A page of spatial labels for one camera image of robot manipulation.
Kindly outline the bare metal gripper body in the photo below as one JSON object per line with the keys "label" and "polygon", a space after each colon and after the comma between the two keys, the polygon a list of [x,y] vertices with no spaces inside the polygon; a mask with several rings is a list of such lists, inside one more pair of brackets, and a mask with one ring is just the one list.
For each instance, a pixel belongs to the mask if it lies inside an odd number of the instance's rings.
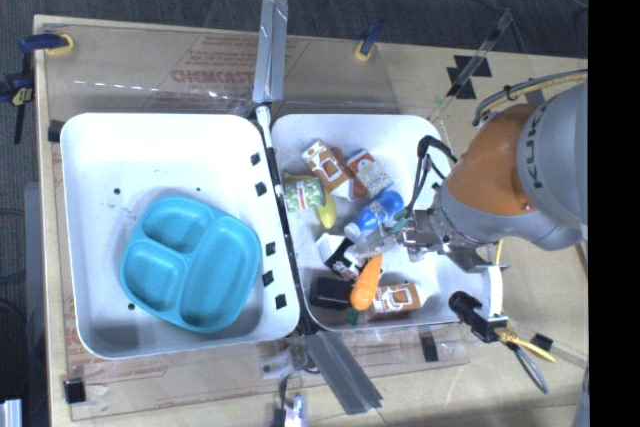
{"label": "bare metal gripper body", "polygon": [[449,252],[440,221],[434,208],[416,209],[406,218],[397,234],[397,243],[406,249],[410,262],[420,262],[428,254],[446,255]]}

